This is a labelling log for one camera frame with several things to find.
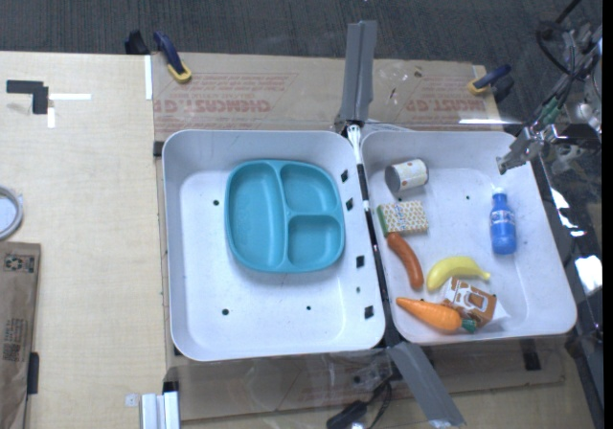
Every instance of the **white ring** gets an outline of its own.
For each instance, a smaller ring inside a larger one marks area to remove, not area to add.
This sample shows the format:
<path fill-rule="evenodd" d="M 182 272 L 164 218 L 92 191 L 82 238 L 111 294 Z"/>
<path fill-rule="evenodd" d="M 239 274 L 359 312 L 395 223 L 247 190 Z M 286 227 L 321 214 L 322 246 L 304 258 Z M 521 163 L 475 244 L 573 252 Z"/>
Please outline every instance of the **white ring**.
<path fill-rule="evenodd" d="M 0 184 L 0 196 L 3 195 L 6 196 L 9 201 L 14 205 L 15 218 L 12 219 L 12 222 L 8 228 L 0 230 L 0 240 L 4 240 L 5 238 L 10 237 L 14 233 L 14 231 L 19 228 L 21 220 L 23 219 L 23 206 L 21 205 L 21 201 L 19 201 L 17 194 Z"/>

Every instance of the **sponge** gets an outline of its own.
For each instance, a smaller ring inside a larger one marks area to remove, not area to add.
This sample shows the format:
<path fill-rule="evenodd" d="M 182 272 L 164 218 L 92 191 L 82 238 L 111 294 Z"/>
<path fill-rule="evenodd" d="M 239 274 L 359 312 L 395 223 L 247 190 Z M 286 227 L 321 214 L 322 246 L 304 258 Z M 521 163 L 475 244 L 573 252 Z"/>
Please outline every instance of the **sponge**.
<path fill-rule="evenodd" d="M 392 232 L 416 234 L 428 231 L 428 218 L 421 201 L 400 201 L 380 204 L 376 208 L 383 235 Z"/>

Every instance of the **white plastic tray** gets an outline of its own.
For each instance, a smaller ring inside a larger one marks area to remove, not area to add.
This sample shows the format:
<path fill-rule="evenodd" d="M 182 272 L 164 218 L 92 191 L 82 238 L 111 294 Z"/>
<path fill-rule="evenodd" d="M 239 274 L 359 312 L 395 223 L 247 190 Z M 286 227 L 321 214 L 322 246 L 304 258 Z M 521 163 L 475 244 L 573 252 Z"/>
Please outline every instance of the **white plastic tray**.
<path fill-rule="evenodd" d="M 335 264 L 278 274 L 234 259 L 224 230 L 227 178 L 238 164 L 261 158 L 317 165 L 334 179 L 346 231 L 345 249 Z M 186 130 L 166 141 L 162 160 L 170 329 L 183 354 L 216 361 L 365 350 L 380 341 L 385 320 L 347 140 L 327 131 Z M 360 257 L 363 265 L 358 266 Z"/>
<path fill-rule="evenodd" d="M 559 259 L 534 173 L 530 165 L 500 175 L 496 156 L 509 150 L 511 135 L 503 132 L 378 131 L 363 140 L 362 155 L 370 202 L 379 204 L 418 199 L 429 220 L 427 234 L 407 236 L 420 259 L 424 276 L 438 260 L 449 256 L 471 256 L 491 273 L 489 282 L 472 284 L 496 294 L 510 317 L 490 324 L 474 334 L 445 334 L 436 331 L 395 304 L 396 297 L 424 298 L 438 302 L 441 293 L 411 288 L 404 267 L 385 245 L 375 218 L 377 241 L 385 268 L 392 314 L 398 331 L 417 344 L 436 345 L 511 337 L 560 334 L 577 320 L 577 308 Z M 392 195 L 384 181 L 384 170 L 414 158 L 425 162 L 428 183 Z M 515 211 L 517 252 L 495 256 L 489 241 L 488 217 L 494 187 L 507 190 Z"/>

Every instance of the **blue clamp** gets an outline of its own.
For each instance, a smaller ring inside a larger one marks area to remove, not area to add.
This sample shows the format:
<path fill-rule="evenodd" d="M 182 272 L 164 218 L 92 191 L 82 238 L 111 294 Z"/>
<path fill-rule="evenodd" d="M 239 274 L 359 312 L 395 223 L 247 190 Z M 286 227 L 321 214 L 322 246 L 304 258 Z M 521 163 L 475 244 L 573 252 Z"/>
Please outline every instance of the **blue clamp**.
<path fill-rule="evenodd" d="M 473 96 L 480 96 L 488 90 L 489 85 L 493 85 L 501 79 L 502 77 L 508 75 L 511 72 L 510 65 L 502 65 L 492 70 L 491 72 L 486 73 L 480 79 L 473 79 L 468 83 L 468 91 Z"/>
<path fill-rule="evenodd" d="M 162 31 L 155 31 L 153 33 L 153 40 L 157 44 L 158 50 L 166 55 L 166 60 L 169 63 L 167 66 L 172 77 L 179 83 L 190 81 L 192 79 L 192 71 L 181 60 L 170 38 Z"/>

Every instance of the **blue bottle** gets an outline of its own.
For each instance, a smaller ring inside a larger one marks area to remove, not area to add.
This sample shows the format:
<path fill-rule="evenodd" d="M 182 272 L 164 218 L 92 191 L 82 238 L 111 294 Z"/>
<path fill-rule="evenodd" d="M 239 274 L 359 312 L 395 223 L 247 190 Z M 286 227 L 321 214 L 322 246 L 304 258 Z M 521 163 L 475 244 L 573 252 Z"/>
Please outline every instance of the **blue bottle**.
<path fill-rule="evenodd" d="M 493 193 L 494 206 L 489 214 L 489 234 L 494 254 L 507 256 L 515 252 L 515 214 L 507 204 L 503 189 L 496 188 Z"/>

